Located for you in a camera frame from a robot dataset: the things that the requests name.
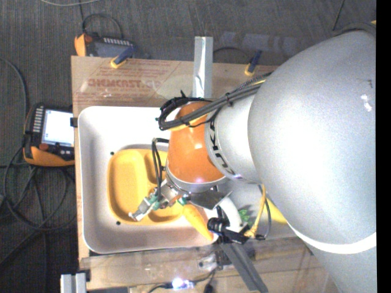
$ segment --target orange handheld device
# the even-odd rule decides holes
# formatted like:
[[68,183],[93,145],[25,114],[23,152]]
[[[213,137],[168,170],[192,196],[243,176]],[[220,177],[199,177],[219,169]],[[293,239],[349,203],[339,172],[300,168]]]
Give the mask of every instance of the orange handheld device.
[[24,125],[23,156],[27,163],[44,167],[75,164],[73,114],[35,104]]

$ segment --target yellow cable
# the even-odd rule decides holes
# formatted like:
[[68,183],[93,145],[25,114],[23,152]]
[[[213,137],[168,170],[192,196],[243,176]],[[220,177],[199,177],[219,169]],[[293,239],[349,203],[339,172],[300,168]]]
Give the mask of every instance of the yellow cable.
[[257,234],[257,230],[258,230],[258,224],[259,224],[259,221],[261,219],[263,208],[264,208],[265,203],[266,203],[266,189],[265,189],[265,186],[263,184],[261,184],[261,188],[262,188],[262,197],[261,197],[261,201],[260,201],[260,207],[259,207],[259,212],[258,212],[257,218],[255,219],[255,222],[252,225],[251,229],[247,230],[244,233],[244,236],[249,237],[251,239],[255,239],[255,235]]

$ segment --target white band on robot arm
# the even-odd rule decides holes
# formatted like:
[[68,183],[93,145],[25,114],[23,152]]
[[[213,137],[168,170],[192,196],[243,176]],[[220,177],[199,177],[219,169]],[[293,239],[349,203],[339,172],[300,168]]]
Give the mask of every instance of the white band on robot arm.
[[289,227],[296,233],[296,235],[302,239],[305,243],[308,243],[309,245],[321,250],[321,251],[326,251],[329,253],[334,253],[334,254],[357,254],[361,253],[363,251],[370,250],[371,248],[376,246],[376,232],[371,234],[370,236],[357,241],[355,243],[351,244],[327,244],[323,242],[319,242],[316,240],[313,240],[297,230],[295,230],[290,224]]

